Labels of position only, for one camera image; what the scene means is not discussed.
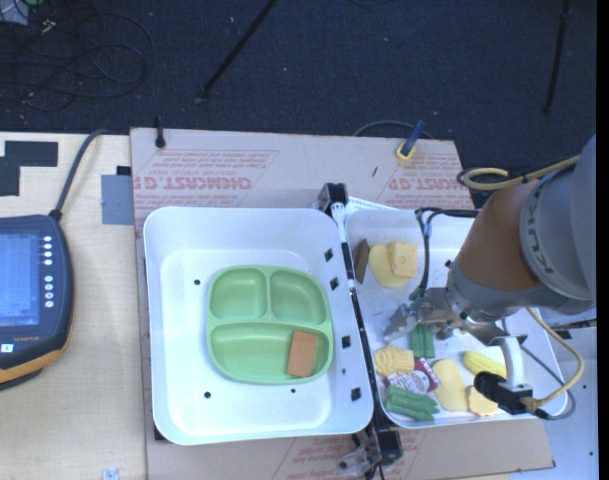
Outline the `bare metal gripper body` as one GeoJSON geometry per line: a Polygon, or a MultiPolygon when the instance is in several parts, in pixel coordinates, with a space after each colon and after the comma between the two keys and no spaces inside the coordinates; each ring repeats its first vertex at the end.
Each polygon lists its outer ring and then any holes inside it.
{"type": "Polygon", "coordinates": [[[470,305],[458,292],[451,292],[447,288],[427,289],[418,310],[420,323],[437,326],[446,333],[459,329],[482,344],[497,344],[504,336],[504,330],[497,325],[497,320],[496,316],[485,314],[470,305]]]}

